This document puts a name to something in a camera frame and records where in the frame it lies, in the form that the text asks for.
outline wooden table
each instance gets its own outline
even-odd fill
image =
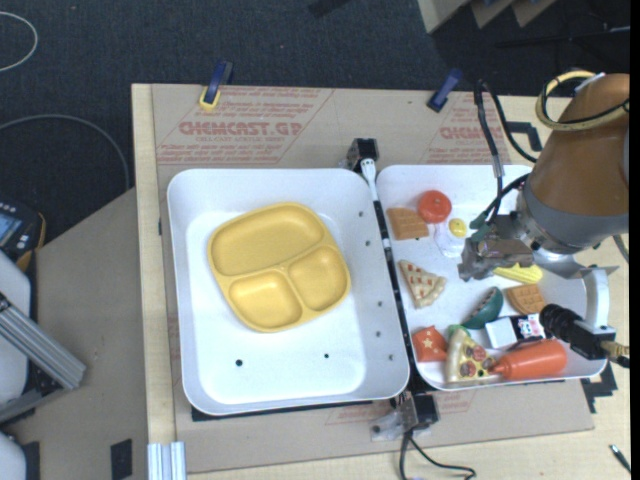
[[[361,108],[368,107],[371,93],[350,93],[361,98]],[[405,101],[408,96],[428,99],[430,93],[416,94],[388,91],[387,98]],[[534,114],[534,98],[506,97],[502,103],[510,121],[531,122],[542,129]],[[562,108],[566,101],[552,102],[552,108]],[[136,187],[140,243],[140,268],[144,351],[147,392],[148,437],[151,443],[176,440],[176,423],[169,359],[168,327],[161,237],[158,234],[160,216],[158,178],[154,138],[152,86],[132,87],[133,124],[136,161]],[[612,240],[597,251],[582,253],[583,264],[620,265],[610,276],[611,313],[609,323],[618,329],[618,341],[629,341],[629,271]],[[628,473],[614,458],[610,444],[616,444],[630,457],[630,388],[629,371],[614,366],[618,390],[612,397],[598,398],[593,415],[595,429],[572,434],[557,434],[493,441],[478,444],[439,447],[429,451],[434,459],[447,464],[473,467],[479,478],[627,478]],[[536,414],[522,407],[522,418]],[[353,479],[398,478],[399,453],[377,453],[339,459],[317,460],[293,464],[265,466],[242,470],[218,471],[189,475],[193,479]],[[425,463],[417,453],[408,455],[409,476],[449,478],[445,470]]]

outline divided yellow plate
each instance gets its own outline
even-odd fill
[[[267,206],[224,223],[207,252],[231,309],[257,331],[282,331],[317,318],[351,289],[333,236],[298,203]]]

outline black carpet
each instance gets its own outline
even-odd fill
[[[630,0],[559,0],[525,28],[507,9],[482,30],[463,7],[431,35],[416,0],[0,0],[0,12],[39,35],[30,59],[0,71],[0,194],[42,212],[49,240],[123,192],[120,159],[80,122],[3,123],[93,123],[133,180],[132,83],[206,84],[225,58],[237,85],[431,90],[456,67],[458,89],[484,78],[498,94],[534,96],[571,67],[629,70],[629,34],[565,37],[629,25]],[[549,36],[560,39],[497,46]],[[0,69],[32,41],[0,15]]]

